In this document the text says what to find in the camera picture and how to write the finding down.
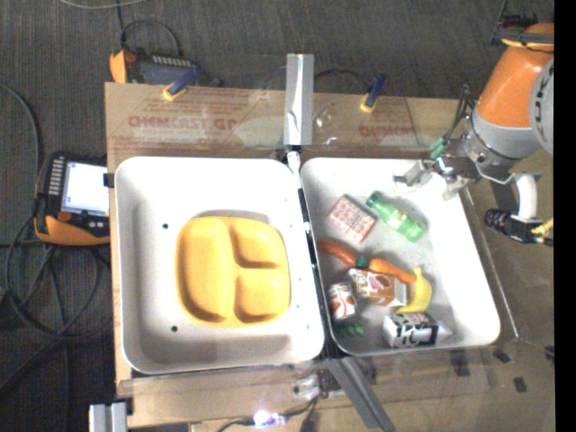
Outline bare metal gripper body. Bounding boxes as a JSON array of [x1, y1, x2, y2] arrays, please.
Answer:
[[432, 136, 515, 185]]

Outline green plastic bottle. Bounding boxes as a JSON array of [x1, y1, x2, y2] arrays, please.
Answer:
[[364, 190, 428, 244]]

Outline red and white packet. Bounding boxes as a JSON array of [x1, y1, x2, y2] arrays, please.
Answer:
[[326, 194, 378, 245]]

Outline white plastic tray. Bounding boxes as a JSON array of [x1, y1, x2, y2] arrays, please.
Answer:
[[113, 156, 326, 375], [299, 157, 502, 357]]

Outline orange carrot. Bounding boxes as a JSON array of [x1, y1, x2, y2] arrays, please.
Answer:
[[355, 255, 419, 284]]

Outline yellow banana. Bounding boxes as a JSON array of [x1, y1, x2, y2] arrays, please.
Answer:
[[395, 265, 434, 316]]

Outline brown and white carton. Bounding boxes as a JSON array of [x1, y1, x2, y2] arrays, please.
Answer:
[[347, 267, 409, 307]]

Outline red and white can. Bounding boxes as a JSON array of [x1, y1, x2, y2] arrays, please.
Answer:
[[326, 281, 359, 322]]

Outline black and white carton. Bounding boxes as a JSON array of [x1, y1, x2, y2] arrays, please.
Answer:
[[382, 310, 454, 350]]

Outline yellow divided plate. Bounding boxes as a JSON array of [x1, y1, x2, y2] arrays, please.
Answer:
[[175, 215, 293, 329]]

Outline brown cardboard board red print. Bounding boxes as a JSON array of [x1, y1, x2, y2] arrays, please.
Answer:
[[103, 81, 519, 428]]

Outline black cylinder on white bracket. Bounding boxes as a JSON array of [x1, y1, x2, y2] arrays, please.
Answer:
[[483, 172, 548, 245]]

